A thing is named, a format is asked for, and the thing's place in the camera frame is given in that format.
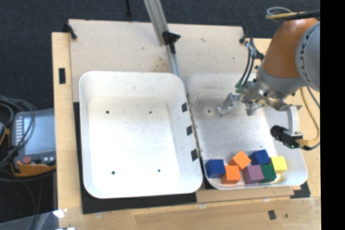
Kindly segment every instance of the electronic device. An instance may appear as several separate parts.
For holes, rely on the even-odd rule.
[[[55,169],[54,109],[18,112],[11,127],[10,148],[16,149],[12,160],[16,176],[35,176]]]

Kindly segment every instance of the blue cube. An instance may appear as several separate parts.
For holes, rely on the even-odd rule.
[[[266,150],[258,150],[249,155],[252,165],[265,165],[271,162]]]
[[[208,160],[205,167],[208,178],[220,178],[225,174],[225,166],[222,159]]]

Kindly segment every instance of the cube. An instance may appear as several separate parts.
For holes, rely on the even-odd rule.
[[[220,178],[225,174],[224,161],[222,159],[208,160],[205,168],[208,178]]]
[[[284,156],[271,157],[271,162],[276,174],[281,174],[287,170],[287,165]]]
[[[225,166],[225,175],[222,176],[222,184],[236,184],[241,180],[241,174],[237,165]]]
[[[242,176],[245,184],[260,183],[265,179],[260,165],[247,166],[243,169]]]
[[[266,150],[258,150],[249,155],[249,158],[252,161],[252,165],[264,165],[271,162],[270,157]]]
[[[243,152],[239,151],[229,162],[228,165],[237,165],[241,170],[243,170],[251,162],[250,158]]]
[[[260,183],[272,182],[277,178],[277,174],[275,173],[275,170],[272,164],[261,165],[261,169],[264,174],[264,180],[262,180]]]

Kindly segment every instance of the orange cube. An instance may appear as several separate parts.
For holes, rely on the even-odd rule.
[[[243,170],[251,163],[251,159],[243,152],[239,151],[229,162],[228,165],[237,165],[240,170]]]
[[[239,167],[237,165],[225,166],[225,175],[222,176],[222,184],[236,184],[241,180]]]

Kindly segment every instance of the green cube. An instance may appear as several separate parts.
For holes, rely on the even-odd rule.
[[[272,182],[277,178],[277,174],[275,173],[272,164],[261,165],[261,169],[264,174],[264,180],[262,180],[260,183]]]

